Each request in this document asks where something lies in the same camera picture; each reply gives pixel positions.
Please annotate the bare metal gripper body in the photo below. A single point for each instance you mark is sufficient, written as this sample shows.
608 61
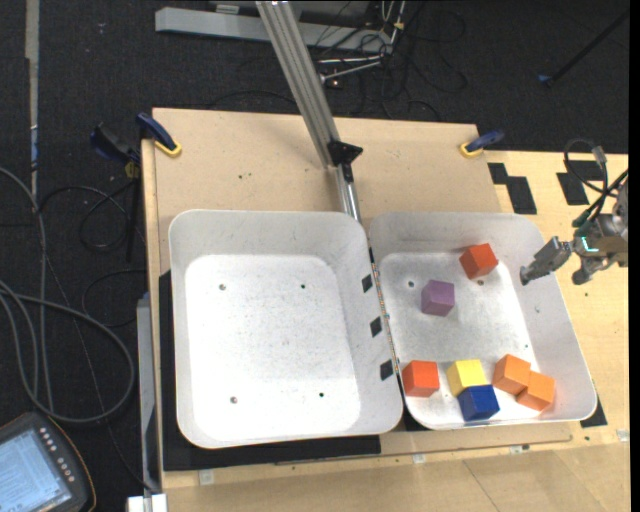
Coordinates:
612 242

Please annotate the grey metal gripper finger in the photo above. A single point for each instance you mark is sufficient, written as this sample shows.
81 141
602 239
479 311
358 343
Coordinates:
590 269
546 257

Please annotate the red-orange cube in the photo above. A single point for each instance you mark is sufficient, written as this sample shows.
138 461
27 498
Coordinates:
420 379
478 261

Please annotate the white plastic tray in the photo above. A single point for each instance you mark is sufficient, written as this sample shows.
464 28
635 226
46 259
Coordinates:
270 340
480 330

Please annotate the purple cube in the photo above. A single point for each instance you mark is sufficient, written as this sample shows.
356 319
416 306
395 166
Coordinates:
437 298

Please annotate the orange cube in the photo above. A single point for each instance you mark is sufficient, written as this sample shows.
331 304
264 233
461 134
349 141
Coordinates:
538 392
511 374

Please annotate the yellow cube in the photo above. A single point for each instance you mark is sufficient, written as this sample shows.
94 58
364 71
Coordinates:
465 374

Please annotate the blue cube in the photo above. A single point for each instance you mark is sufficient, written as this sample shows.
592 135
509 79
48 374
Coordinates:
478 403

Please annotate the pale brown flat board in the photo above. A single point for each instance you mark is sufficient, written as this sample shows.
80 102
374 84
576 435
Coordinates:
250 165

